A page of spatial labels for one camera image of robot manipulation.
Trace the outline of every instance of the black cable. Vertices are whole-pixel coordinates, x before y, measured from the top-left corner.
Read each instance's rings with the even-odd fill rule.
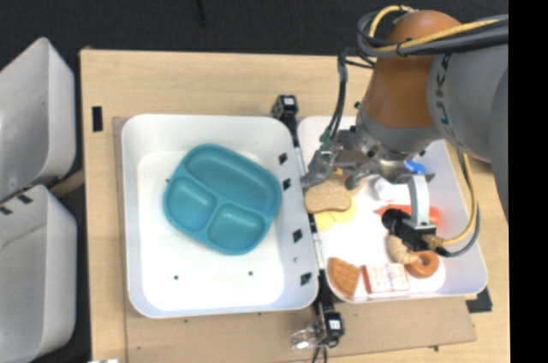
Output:
[[[312,357],[311,363],[316,363],[316,359],[319,356],[320,349],[324,350],[324,363],[327,363],[327,348],[324,345],[319,344],[316,349],[314,349],[314,356]]]
[[[362,58],[375,56],[374,51],[370,51],[371,48],[399,45],[397,42],[374,38],[366,33],[376,14],[377,12],[372,12],[362,16],[357,24],[357,40]],[[455,33],[441,39],[425,42],[424,45],[398,48],[395,54],[399,53],[403,56],[449,54],[451,52],[473,51],[480,48],[507,44],[508,27],[509,19],[506,17],[488,25],[470,28],[462,33]]]
[[[341,119],[343,118],[343,111],[344,111],[344,99],[346,98],[346,82],[342,82],[339,85],[339,97],[337,100],[337,108],[336,108],[336,117],[335,122],[332,125],[331,129],[331,139],[335,139],[335,135],[337,134],[337,131],[339,129],[339,126],[341,125]]]
[[[360,48],[358,48],[358,56],[364,62],[369,63],[371,65],[371,67],[375,66],[375,62],[364,51],[362,51]]]
[[[335,124],[340,122],[340,119],[338,118],[340,116],[341,106],[344,106],[344,94],[346,92],[346,83],[340,82],[339,83],[339,93],[337,96],[337,105],[335,106],[335,110],[333,111],[333,116],[331,117],[331,121],[329,122],[329,125],[327,128],[332,131],[335,127]]]
[[[367,62],[368,64],[364,64],[364,63],[353,62],[352,60],[346,60],[345,63],[347,65],[359,66],[360,68],[373,69],[373,65],[369,64],[369,62]]]

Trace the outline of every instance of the orange donut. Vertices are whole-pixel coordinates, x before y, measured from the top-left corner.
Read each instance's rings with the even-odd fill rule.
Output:
[[[405,268],[413,277],[425,278],[431,277],[439,267],[439,257],[438,254],[431,251],[425,250],[422,252],[413,252],[419,255],[419,260],[411,264],[405,264]]]

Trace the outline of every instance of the white bin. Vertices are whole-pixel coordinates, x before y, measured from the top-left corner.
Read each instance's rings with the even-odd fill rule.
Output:
[[[24,363],[74,330],[76,222],[38,185],[0,207],[0,363]]]
[[[318,267],[301,173],[288,129],[269,117],[139,115],[116,139],[128,295],[152,318],[265,312],[309,306]],[[218,144],[290,179],[260,244],[227,255],[183,234],[164,215],[167,180],[195,146]],[[280,155],[287,160],[280,163]]]
[[[0,363],[73,334],[76,221],[45,185],[75,155],[74,75],[41,38],[0,72]]]
[[[329,116],[309,116],[300,122],[298,135],[305,165],[312,160],[314,151],[318,148],[319,137],[330,119]],[[349,128],[353,124],[354,117],[344,116],[341,128]],[[416,157],[414,161],[423,164],[426,172],[435,173],[433,179],[428,182],[428,195],[430,205],[438,208],[441,216],[438,235],[450,238],[460,234],[468,224],[469,214],[445,142],[432,142],[426,148],[426,154],[423,157]],[[375,182],[383,183],[384,191],[380,197]],[[335,257],[357,266],[392,263],[387,250],[388,230],[381,223],[381,216],[376,210],[390,205],[393,203],[392,200],[400,205],[409,205],[411,202],[407,185],[390,185],[378,176],[370,176],[354,199],[356,213],[353,219],[347,223],[335,223],[331,228],[319,233],[325,260]],[[468,243],[470,236],[448,247],[448,250],[456,251],[462,248]],[[340,294],[334,287],[332,289],[342,300],[350,303],[476,295],[487,284],[487,269],[480,245],[475,242],[463,255],[454,258],[440,257],[440,266],[431,277],[418,279],[409,275],[408,279],[410,289],[404,292],[368,294],[362,275],[351,298]]]
[[[76,155],[74,74],[46,38],[0,72],[0,201],[66,175]]]

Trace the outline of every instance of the blue plate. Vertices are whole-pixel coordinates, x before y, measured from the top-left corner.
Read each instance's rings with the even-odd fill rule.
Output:
[[[195,240],[238,255],[263,240],[281,200],[270,171],[228,148],[203,144],[187,153],[170,178],[164,213]]]

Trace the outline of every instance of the wooden table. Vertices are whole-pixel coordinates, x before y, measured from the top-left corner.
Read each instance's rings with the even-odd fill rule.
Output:
[[[112,120],[141,113],[266,115],[294,94],[299,117],[330,115],[337,99],[335,57],[83,50],[80,54],[92,358],[122,363],[309,361],[289,334],[313,321],[292,312],[149,319],[128,302],[117,213]],[[350,69],[345,115],[370,71]],[[347,334],[330,361],[509,361],[508,224],[490,167],[474,162],[482,210],[479,243],[492,312],[468,314],[465,298],[339,304]]]

